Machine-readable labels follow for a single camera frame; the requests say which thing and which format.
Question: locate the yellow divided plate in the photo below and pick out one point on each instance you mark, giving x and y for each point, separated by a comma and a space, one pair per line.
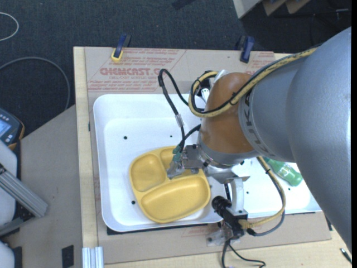
173, 200

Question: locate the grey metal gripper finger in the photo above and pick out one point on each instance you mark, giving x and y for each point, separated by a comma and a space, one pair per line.
174, 172

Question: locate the black pen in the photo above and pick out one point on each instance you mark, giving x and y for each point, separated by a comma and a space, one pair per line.
346, 255

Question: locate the green plastic bottle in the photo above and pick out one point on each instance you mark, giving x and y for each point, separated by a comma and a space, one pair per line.
287, 173

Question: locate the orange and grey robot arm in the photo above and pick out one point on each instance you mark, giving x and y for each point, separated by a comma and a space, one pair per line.
293, 107

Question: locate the brown cardboard board red print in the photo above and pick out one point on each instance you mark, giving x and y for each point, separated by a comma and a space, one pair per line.
134, 66

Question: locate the white plastic tray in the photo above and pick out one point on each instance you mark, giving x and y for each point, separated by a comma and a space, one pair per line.
122, 116

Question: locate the black cylinder on white bracket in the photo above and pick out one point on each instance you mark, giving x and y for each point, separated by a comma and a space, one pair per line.
237, 202

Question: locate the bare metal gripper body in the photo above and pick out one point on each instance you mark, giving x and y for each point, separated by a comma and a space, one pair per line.
193, 157

